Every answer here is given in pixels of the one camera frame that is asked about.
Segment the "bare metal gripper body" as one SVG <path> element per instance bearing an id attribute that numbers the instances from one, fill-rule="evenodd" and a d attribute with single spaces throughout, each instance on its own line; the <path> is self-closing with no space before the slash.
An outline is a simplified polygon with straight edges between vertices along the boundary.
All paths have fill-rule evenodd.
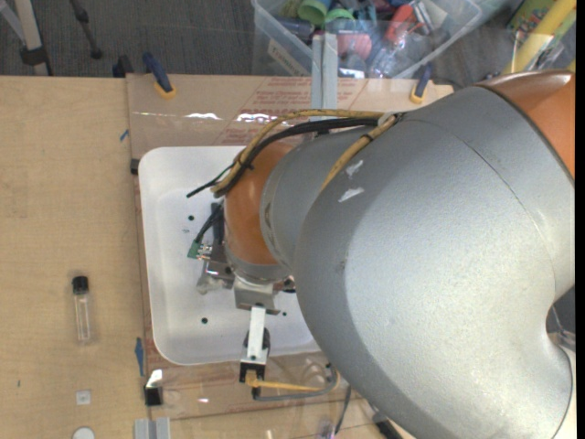
<path id="1" fill-rule="evenodd" d="M 261 307 L 278 315 L 275 285 L 281 282 L 281 267 L 275 263 L 252 263 L 236 257 L 223 243 L 199 244 L 196 257 L 203 263 L 197 291 L 231 290 L 235 306 L 242 310 Z"/>

